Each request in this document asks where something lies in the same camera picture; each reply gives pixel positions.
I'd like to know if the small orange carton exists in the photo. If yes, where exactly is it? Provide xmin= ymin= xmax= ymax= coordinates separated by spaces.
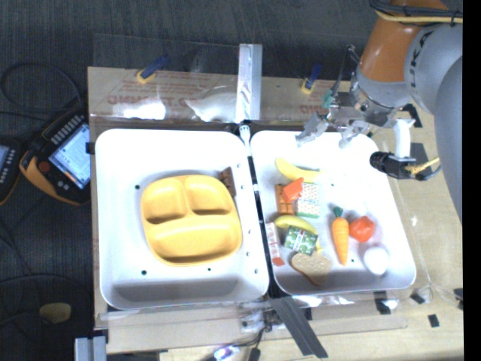
xmin=281 ymin=177 xmax=305 ymax=204

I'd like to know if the white plastic tray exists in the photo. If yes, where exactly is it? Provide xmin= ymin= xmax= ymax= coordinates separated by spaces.
xmin=94 ymin=128 xmax=271 ymax=311
xmin=249 ymin=129 xmax=418 ymax=297

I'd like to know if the yellow divided plate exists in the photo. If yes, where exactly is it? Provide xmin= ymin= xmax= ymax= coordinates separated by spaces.
xmin=139 ymin=174 xmax=244 ymax=267

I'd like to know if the brown bread slice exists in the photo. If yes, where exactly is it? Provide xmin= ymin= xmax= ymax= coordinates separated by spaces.
xmin=289 ymin=250 xmax=333 ymax=287

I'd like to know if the white carton with green print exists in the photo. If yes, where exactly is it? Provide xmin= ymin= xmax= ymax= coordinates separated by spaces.
xmin=294 ymin=181 xmax=322 ymax=219

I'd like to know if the yellow banana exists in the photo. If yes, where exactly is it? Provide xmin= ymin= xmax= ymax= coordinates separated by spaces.
xmin=273 ymin=214 xmax=323 ymax=252
xmin=274 ymin=157 xmax=325 ymax=184

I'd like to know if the black cylinder on white bracket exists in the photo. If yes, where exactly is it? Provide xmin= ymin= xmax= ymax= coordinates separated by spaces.
xmin=369 ymin=118 xmax=418 ymax=181

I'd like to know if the white and red packet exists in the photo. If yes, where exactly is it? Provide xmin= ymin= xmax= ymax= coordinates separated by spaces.
xmin=265 ymin=221 xmax=286 ymax=268

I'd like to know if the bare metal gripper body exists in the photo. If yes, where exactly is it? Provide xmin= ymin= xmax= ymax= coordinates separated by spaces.
xmin=325 ymin=90 xmax=398 ymax=129

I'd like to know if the white egg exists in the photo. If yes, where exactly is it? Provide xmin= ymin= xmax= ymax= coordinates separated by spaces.
xmin=362 ymin=245 xmax=391 ymax=276

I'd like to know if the orange carrot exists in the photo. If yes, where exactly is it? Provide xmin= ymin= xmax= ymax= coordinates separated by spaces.
xmin=330 ymin=205 xmax=351 ymax=268

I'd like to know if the brown cardboard board red print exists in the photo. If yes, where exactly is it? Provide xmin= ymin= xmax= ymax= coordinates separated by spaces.
xmin=86 ymin=65 xmax=433 ymax=354

